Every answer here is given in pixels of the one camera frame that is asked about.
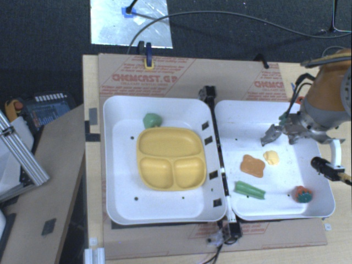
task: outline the dark background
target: dark background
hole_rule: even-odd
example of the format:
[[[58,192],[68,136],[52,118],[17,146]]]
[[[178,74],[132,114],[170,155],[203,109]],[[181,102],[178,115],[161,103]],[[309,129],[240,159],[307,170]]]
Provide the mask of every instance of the dark background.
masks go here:
[[[331,25],[333,0],[167,0],[167,4],[169,14],[224,10],[311,35],[341,35],[324,33]],[[351,5],[351,0],[338,0],[338,28],[351,29]],[[155,49],[154,54],[250,61],[262,53],[270,62],[302,62],[320,57],[330,46],[351,47],[351,35],[330,40],[308,38],[228,15],[174,17],[170,29],[174,48]],[[11,97],[57,90],[71,93],[81,104],[82,55],[126,51],[126,47],[90,43],[90,0],[0,0],[0,108]],[[83,188],[81,185],[61,263],[82,260]]]

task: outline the robotic hand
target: robotic hand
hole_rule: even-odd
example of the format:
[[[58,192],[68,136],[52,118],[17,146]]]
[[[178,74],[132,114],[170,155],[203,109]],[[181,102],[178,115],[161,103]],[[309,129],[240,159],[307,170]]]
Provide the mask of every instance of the robotic hand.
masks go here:
[[[351,121],[351,49],[343,49],[334,55],[302,63],[305,67],[322,65],[316,78],[310,74],[301,75],[296,83],[288,110],[279,118],[279,125],[272,124],[261,138],[262,146],[273,142],[282,133],[287,135],[289,143],[294,144],[300,138],[312,138],[321,144],[330,144],[332,162],[322,158],[313,158],[311,164],[328,179],[342,180],[351,185],[351,177],[344,174],[340,166],[340,143],[344,139],[333,139],[327,131]],[[305,79],[313,81],[303,83]],[[301,103],[300,111],[290,113],[301,88],[311,85]]]

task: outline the yellow plate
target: yellow plate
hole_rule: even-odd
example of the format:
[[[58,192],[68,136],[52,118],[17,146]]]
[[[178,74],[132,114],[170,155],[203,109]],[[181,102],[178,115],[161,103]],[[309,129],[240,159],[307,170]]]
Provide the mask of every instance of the yellow plate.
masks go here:
[[[145,129],[137,140],[137,163],[143,182],[154,190],[195,189],[207,173],[202,141],[185,128]]]

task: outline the multimeter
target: multimeter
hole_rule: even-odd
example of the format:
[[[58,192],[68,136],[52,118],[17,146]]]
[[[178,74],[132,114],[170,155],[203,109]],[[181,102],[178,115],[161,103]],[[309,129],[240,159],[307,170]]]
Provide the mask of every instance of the multimeter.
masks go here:
[[[30,98],[13,98],[5,103],[10,122],[22,116],[32,134],[76,107],[71,94],[66,92],[36,93]]]

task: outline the silver metal sheet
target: silver metal sheet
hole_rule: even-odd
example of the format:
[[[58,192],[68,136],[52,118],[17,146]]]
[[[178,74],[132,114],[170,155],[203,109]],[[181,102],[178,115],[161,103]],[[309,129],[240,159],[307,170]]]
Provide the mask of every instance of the silver metal sheet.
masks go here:
[[[150,19],[140,16],[126,18],[122,8],[127,7],[133,0],[91,0],[91,42],[93,44],[128,46],[135,34]],[[153,18],[160,18],[168,14],[166,0],[138,0],[134,5],[137,13]],[[153,47],[172,48],[169,20],[157,22],[146,29],[134,42],[140,40],[151,42]]]

